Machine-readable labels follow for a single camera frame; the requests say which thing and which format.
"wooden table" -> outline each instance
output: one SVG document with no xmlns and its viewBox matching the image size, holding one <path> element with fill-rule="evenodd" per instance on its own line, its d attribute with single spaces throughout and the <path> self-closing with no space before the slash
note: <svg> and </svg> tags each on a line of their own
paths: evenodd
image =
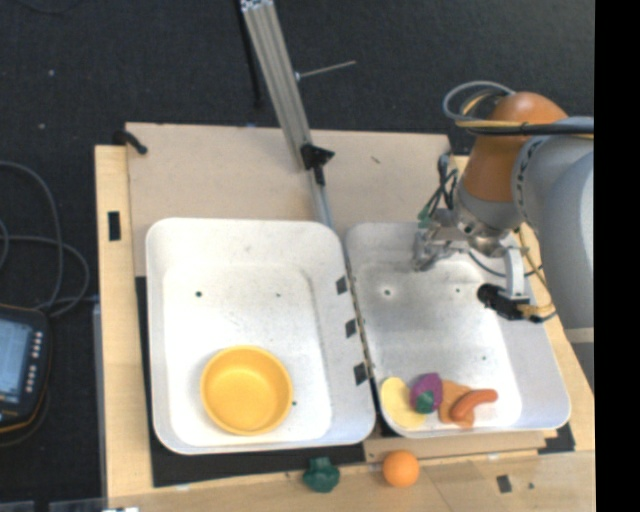
<svg viewBox="0 0 640 512">
<path fill-rule="evenodd" d="M 547 438 L 556 435 L 555 431 L 425 440 L 382 437 L 374 431 L 364 442 L 367 463 L 341 468 L 340 484 L 329 495 L 309 490 L 302 484 L 299 471 L 154 488 L 134 287 L 134 277 L 140 267 L 136 259 L 140 260 L 140 237 L 144 230 L 136 231 L 133 227 L 132 210 L 137 206 L 132 205 L 131 198 L 132 189 L 140 186 L 133 183 L 140 174 L 132 176 L 131 169 L 137 168 L 136 172 L 140 173 L 141 169 L 169 166 L 189 176 L 190 168 L 197 169 L 203 159 L 206 162 L 207 158 L 214 158 L 210 156 L 213 153 L 218 161 L 227 158 L 225 169 L 211 171 L 218 173 L 233 174 L 234 169 L 247 169 L 248 162 L 258 162 L 258 168 L 263 170 L 265 166 L 287 167 L 293 163 L 289 162 L 279 130 L 147 124 L 130 124 L 127 128 L 149 146 L 151 159 L 136 163 L 136 159 L 145 157 L 121 146 L 95 148 L 102 323 L 98 356 L 103 377 L 105 478 L 110 506 L 138 506 L 154 511 L 208 511 L 214 505 L 219 510 L 248 511 L 254 510 L 257 503 L 263 510 L 308 511 L 328 506 L 334 510 L 355 507 L 371 511 L 428 509 L 434 512 L 595 509 L 594 398 L 557 319 L 546 325 L 572 402 L 570 427 L 575 451 L 538 455 L 537 450 L 545 446 Z M 440 135 L 318 131 L 313 132 L 313 136 L 316 144 L 340 155 L 328 166 L 332 173 L 328 183 L 332 183 L 332 176 L 336 177 L 334 183 L 339 182 L 339 187 L 334 185 L 338 188 L 329 190 L 329 197 L 337 197 L 340 202 L 341 194 L 348 195 L 350 187 L 352 190 L 357 186 L 375 206 L 368 210 L 366 206 L 359 206 L 357 200 L 345 203 L 348 199 L 345 197 L 341 204 L 347 206 L 334 208 L 337 231 L 355 220 L 412 220 L 422 203 L 409 204 L 397 218 L 389 218 L 386 202 L 394 197 L 395 201 L 398 199 L 389 186 L 393 187 L 398 180 L 401 182 L 403 175 L 419 179 L 422 179 L 421 173 L 435 175 L 435 161 L 448 147 L 446 138 Z M 221 139 L 225 141 L 221 147 L 203 144 L 203 140 Z M 231 156 L 225 157 L 225 151 Z M 357 184 L 349 183 L 345 177 L 348 173 L 341 174 L 341 170 L 354 168 L 361 173 Z M 292 177 L 293 171 L 289 169 L 281 178 L 299 180 Z M 384 193 L 379 198 L 371 197 L 379 193 L 375 185 L 381 183 L 386 186 Z M 429 194 L 431 190 L 417 193 Z M 407 189 L 403 193 L 415 192 Z M 310 203 L 296 200 L 295 204 L 293 212 L 285 208 L 287 215 L 313 218 Z M 158 210 L 160 216 L 170 213 Z M 188 207 L 184 213 L 190 214 Z M 110 230 L 116 214 L 120 233 Z M 229 216 L 238 215 L 242 212 L 229 213 Z M 391 488 L 380 473 L 384 456 L 398 448 L 411 450 L 423 468 L 419 482 L 408 489 Z M 502 477 L 501 481 L 508 479 L 510 491 L 501 492 L 498 477 Z"/>
</svg>

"yellow bowl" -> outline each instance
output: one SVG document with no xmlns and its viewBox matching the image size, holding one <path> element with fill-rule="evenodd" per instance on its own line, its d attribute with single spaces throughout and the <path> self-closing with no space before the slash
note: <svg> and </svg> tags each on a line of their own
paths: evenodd
<svg viewBox="0 0 640 512">
<path fill-rule="evenodd" d="M 273 354 L 236 346 L 209 360 L 202 372 L 200 395 L 220 428 L 252 436 L 284 421 L 291 409 L 293 386 L 287 369 Z"/>
</svg>

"dark green object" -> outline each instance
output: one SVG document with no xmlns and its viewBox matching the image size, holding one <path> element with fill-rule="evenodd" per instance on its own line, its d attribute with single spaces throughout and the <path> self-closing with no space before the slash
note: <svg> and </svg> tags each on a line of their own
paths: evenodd
<svg viewBox="0 0 640 512">
<path fill-rule="evenodd" d="M 416 411 L 420 414 L 430 414 L 434 410 L 434 404 L 433 391 L 425 391 L 416 398 Z"/>
<path fill-rule="evenodd" d="M 340 470 L 331 464 L 329 457 L 317 457 L 309 460 L 309 469 L 302 480 L 314 491 L 328 493 L 338 485 Z"/>
</svg>

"orange ball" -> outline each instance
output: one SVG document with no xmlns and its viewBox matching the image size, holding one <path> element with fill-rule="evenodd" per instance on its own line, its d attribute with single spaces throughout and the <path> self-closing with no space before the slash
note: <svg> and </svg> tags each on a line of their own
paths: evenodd
<svg viewBox="0 0 640 512">
<path fill-rule="evenodd" d="M 394 487 L 410 487 L 420 476 L 420 464 L 413 453 L 397 450 L 384 459 L 382 474 L 384 479 Z"/>
</svg>

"toy sink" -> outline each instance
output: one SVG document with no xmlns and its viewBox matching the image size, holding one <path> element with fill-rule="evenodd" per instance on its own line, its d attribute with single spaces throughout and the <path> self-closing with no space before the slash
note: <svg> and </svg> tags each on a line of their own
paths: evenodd
<svg viewBox="0 0 640 512">
<path fill-rule="evenodd" d="M 337 235 L 315 222 L 169 218 L 148 231 L 153 423 L 182 454 L 354 444 L 375 408 Z M 286 368 L 293 402 L 264 434 L 217 426 L 200 398 L 207 362 L 238 345 Z"/>
<path fill-rule="evenodd" d="M 509 321 L 486 309 L 476 293 L 504 279 L 483 270 L 468 254 L 437 261 L 425 272 L 411 267 L 416 223 L 369 223 L 346 235 L 346 251 L 375 386 L 420 375 L 474 389 L 493 388 L 499 399 L 477 408 L 474 427 L 461 430 L 429 414 L 403 428 L 382 408 L 387 423 L 405 437 L 544 430 L 563 425 L 570 401 L 541 324 Z M 494 271 L 504 272 L 502 260 Z M 533 296 L 531 289 L 527 294 Z"/>
</svg>

